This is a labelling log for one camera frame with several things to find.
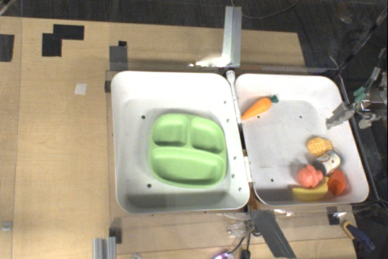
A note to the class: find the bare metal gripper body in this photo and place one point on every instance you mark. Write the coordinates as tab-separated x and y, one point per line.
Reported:
373	108

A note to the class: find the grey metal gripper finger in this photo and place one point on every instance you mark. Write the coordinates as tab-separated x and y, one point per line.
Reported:
339	115

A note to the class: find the yellow pineapple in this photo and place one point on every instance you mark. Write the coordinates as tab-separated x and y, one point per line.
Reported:
319	145

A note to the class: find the white can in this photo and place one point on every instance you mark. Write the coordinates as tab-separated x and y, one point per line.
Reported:
329	161

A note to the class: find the orange toy pepper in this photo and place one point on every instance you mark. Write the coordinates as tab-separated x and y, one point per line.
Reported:
337	183

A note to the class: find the pink toy shrimp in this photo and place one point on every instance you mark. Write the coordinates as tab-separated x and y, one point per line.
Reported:
308	176

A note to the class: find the white plastic tray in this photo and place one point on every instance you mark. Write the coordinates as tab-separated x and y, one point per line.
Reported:
130	142
279	148

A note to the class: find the orange carrot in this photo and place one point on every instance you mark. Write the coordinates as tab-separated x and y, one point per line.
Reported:
257	107

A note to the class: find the yellow banana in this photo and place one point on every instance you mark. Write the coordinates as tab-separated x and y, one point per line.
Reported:
309	193

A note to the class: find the green divided plate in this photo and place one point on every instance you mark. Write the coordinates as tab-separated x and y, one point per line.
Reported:
185	163

